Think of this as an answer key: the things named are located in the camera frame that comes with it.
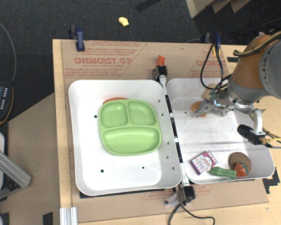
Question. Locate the yellow toy food piece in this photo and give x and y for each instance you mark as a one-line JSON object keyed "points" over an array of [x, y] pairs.
{"points": [[123, 21]]}

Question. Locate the green divided plate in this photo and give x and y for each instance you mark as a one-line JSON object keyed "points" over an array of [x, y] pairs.
{"points": [[131, 137]]}

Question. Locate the green toy vegetable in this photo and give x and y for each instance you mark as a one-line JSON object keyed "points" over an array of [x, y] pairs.
{"points": [[222, 172]]}

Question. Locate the black cylinder on white bracket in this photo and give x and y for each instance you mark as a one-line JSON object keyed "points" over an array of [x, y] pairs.
{"points": [[248, 132]]}

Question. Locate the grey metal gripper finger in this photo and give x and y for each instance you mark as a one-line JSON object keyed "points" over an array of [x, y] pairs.
{"points": [[203, 108], [222, 112]]}

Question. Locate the red toy strawberry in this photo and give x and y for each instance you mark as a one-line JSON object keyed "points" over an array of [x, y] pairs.
{"points": [[241, 170]]}

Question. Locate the orange toy bread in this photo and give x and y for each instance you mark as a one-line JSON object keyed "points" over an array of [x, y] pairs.
{"points": [[194, 106]]}

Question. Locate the brown cardboard board red print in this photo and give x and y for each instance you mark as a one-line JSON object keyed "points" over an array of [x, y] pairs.
{"points": [[135, 55]]}

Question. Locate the beige toy bread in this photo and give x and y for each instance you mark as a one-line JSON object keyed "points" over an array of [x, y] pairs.
{"points": [[209, 90]]}

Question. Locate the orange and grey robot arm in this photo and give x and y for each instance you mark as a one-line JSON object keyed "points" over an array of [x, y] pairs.
{"points": [[250, 69]]}

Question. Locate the white plastic tray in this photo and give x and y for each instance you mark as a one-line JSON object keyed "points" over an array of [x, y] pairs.
{"points": [[213, 135], [121, 172]]}

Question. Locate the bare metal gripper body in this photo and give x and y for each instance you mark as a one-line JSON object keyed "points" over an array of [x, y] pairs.
{"points": [[236, 103]]}

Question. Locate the brown round biscuit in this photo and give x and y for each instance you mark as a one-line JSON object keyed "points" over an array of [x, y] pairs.
{"points": [[238, 158]]}

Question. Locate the thin black and white rod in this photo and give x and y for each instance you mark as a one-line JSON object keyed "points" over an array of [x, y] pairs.
{"points": [[173, 123]]}

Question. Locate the pink printed carton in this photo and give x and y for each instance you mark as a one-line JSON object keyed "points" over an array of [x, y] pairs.
{"points": [[203, 162]]}

